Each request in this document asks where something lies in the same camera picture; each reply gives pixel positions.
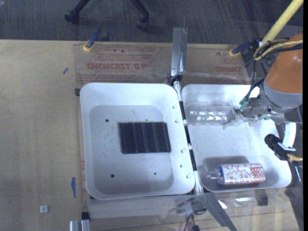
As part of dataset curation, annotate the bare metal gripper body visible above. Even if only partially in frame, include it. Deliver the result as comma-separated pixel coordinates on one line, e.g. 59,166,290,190
240,96,287,126

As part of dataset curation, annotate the clear plastic bottle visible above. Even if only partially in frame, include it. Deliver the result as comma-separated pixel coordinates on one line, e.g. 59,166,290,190
186,103,235,127

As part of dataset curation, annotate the white plastic tray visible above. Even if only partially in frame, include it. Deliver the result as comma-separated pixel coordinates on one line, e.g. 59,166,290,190
180,83,293,193
79,81,196,201

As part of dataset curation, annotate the thin black and white rod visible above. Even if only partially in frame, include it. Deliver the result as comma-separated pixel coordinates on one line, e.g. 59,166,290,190
172,80,205,196

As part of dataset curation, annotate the black ribbed rectangular pad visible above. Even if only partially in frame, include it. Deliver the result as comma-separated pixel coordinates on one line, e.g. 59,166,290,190
117,121,172,154

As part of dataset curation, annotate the brown cardboard board red print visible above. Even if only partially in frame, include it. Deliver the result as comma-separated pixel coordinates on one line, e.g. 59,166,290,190
73,43,297,226

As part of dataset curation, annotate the black cylinder on white bracket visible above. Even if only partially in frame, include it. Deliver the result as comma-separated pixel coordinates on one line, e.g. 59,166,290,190
264,122,297,160

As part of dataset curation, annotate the black block with thin wires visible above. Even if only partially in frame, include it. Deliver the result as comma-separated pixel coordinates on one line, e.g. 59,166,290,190
167,73,184,84

